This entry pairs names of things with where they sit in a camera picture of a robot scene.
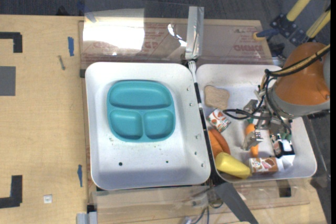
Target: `orange sausage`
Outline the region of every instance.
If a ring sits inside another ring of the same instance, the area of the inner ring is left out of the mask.
[[[250,132],[253,132],[254,130],[255,130],[255,125],[253,123],[248,124],[246,129],[245,129],[245,135],[248,135]],[[259,145],[251,147],[250,153],[251,153],[253,158],[258,157],[258,150],[259,150]]]
[[[216,130],[216,129],[209,130],[209,137],[210,137],[210,141],[212,141],[212,140],[217,141],[220,148],[222,149],[221,151],[223,151],[227,154],[231,154],[229,145],[227,144],[225,138],[221,135],[221,133],[218,130]]]

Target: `snack package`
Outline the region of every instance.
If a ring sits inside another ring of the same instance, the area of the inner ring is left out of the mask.
[[[274,173],[284,169],[282,160],[275,157],[250,158],[249,167],[252,174]]]
[[[231,121],[229,121],[223,112],[219,109],[215,109],[206,119],[220,133],[224,131],[231,123]]]

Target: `green object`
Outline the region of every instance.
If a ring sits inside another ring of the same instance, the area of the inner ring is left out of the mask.
[[[175,108],[167,87],[146,80],[115,83],[107,96],[111,132],[126,142],[157,142],[175,130]]]

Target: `gray square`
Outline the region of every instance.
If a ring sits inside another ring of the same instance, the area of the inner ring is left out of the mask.
[[[0,96],[15,96],[16,67],[0,67]]]

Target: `wooden surface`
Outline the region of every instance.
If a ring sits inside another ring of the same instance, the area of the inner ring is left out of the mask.
[[[23,176],[20,207],[0,209],[0,223],[76,223],[88,198],[78,23],[82,17],[0,15],[0,31],[23,35],[23,53],[0,39],[0,66],[16,66],[16,95],[0,97],[0,197]],[[68,51],[75,41],[75,55]],[[65,70],[57,58],[62,56]],[[77,175],[82,165],[83,187]],[[317,193],[305,184],[304,205],[253,210],[260,223],[325,223]],[[52,194],[45,204],[44,195]],[[237,222],[232,213],[210,223]],[[145,223],[181,223],[181,218]]]

